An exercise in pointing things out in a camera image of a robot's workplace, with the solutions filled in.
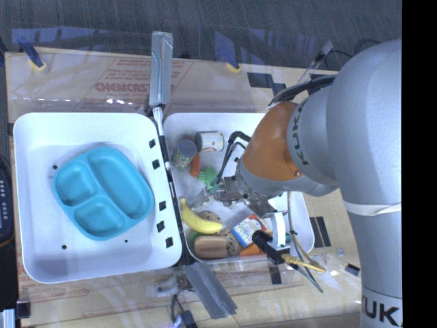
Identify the green broccoli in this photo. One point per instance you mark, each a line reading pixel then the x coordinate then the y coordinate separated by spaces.
pixel 206 176

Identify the yellow banana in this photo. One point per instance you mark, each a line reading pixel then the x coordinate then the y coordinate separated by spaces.
pixel 198 222

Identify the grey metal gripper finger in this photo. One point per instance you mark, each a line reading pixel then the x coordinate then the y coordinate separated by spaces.
pixel 200 198
pixel 212 184

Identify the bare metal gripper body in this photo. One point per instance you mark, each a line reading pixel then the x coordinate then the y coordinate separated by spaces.
pixel 235 191

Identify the brown bread loaf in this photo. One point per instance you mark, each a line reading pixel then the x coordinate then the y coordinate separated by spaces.
pixel 210 247

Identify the black cylinder on white bracket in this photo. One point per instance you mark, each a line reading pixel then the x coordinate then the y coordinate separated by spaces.
pixel 269 244

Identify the brown chocolate chip biscuit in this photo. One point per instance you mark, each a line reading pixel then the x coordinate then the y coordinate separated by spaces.
pixel 232 243

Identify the small green toy food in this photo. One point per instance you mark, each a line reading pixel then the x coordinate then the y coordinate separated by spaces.
pixel 194 236

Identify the white can with orange print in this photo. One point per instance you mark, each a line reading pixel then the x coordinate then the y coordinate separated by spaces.
pixel 210 141

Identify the orange carrot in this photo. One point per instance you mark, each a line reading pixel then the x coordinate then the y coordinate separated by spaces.
pixel 195 166

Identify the white plastic tray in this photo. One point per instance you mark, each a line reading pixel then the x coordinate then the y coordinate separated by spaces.
pixel 41 258
pixel 259 125

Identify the brown cardboard board red print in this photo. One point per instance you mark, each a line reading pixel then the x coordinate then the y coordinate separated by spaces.
pixel 102 77

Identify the blue and white carton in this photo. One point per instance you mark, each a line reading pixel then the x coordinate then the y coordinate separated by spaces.
pixel 246 232

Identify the orange toy food piece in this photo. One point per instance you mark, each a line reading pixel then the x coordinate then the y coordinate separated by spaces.
pixel 251 250

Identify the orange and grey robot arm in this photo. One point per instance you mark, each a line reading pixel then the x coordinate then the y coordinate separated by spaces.
pixel 358 142

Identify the green can with grey lid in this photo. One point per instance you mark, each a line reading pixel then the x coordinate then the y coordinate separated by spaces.
pixel 184 154

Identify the blue divided plate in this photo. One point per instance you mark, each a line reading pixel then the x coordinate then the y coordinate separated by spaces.
pixel 102 190

